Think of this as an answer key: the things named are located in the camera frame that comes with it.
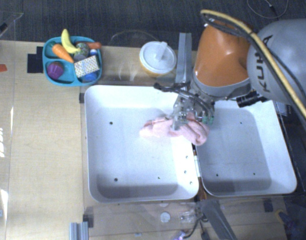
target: lid handle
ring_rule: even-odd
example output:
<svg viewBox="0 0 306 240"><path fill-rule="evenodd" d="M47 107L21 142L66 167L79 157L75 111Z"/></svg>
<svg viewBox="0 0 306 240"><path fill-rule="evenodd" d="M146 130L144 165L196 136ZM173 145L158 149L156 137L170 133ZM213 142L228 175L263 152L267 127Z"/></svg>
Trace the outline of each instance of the lid handle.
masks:
<svg viewBox="0 0 306 240"><path fill-rule="evenodd" d="M155 56L155 59L157 61L161 61L164 53L165 53L165 50L167 48L167 43L166 42L161 42L161 44L159 45L159 48L157 50L157 54Z"/></svg>

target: white tray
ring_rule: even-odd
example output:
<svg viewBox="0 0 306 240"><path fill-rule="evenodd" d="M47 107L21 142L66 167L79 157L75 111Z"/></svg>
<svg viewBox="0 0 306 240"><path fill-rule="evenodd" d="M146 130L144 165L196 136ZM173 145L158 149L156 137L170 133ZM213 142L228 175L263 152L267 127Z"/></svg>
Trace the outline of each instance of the white tray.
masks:
<svg viewBox="0 0 306 240"><path fill-rule="evenodd" d="M207 142L197 147L205 189L217 197L291 193L296 177L272 101L215 104Z"/></svg>
<svg viewBox="0 0 306 240"><path fill-rule="evenodd" d="M102 203L194 197L192 146L183 137L143 138L147 120L172 112L177 95L152 87L95 85L85 93L89 190Z"/></svg>

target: toy carrot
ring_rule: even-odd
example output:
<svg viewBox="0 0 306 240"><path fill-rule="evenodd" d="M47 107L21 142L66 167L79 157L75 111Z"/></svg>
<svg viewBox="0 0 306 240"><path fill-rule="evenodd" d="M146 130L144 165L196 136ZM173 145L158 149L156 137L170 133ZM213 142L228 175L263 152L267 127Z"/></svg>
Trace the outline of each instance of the toy carrot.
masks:
<svg viewBox="0 0 306 240"><path fill-rule="evenodd" d="M87 44L89 49L100 49L102 44L100 42L85 42L85 41L77 41L76 44L84 43Z"/></svg>
<svg viewBox="0 0 306 240"><path fill-rule="evenodd" d="M74 63L73 58L69 55L69 53L61 44L52 42L50 46L52 48L53 53L58 56L58 58L66 60L70 63Z"/></svg>

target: patterned box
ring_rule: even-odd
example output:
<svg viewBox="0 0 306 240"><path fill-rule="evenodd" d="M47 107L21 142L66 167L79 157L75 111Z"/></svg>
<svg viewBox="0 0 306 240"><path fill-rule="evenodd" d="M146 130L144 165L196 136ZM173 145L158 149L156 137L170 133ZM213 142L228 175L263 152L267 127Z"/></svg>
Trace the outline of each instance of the patterned box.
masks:
<svg viewBox="0 0 306 240"><path fill-rule="evenodd" d="M78 78L99 70L99 64L96 59L96 55L74 63L74 67L75 67L76 76Z"/></svg>

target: blue tray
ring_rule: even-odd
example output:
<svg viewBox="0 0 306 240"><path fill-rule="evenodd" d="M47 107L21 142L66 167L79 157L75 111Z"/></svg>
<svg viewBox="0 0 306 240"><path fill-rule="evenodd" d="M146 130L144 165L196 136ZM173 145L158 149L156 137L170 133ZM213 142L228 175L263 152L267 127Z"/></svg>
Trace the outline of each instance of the blue tray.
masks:
<svg viewBox="0 0 306 240"><path fill-rule="evenodd" d="M74 44L75 42L83 41L83 42L94 42L94 40L87 38L87 37L80 37L80 36L71 36L71 42ZM94 81L90 82L83 82L82 79L77 78L75 73L74 64L67 62L64 59L58 58L52 51L51 42L59 43L61 44L62 40L61 37L54 37L52 39L49 39L45 44L43 48L43 66L44 66L44 73L47 79L52 82L55 85L58 86L89 86L92 84L95 84L99 78L102 75L102 56L101 52L98 49L98 61L99 61L99 70L95 71L96 73L96 79ZM47 66L52 62L60 62L64 67L64 73L57 79L54 80L49 77L47 74Z"/></svg>

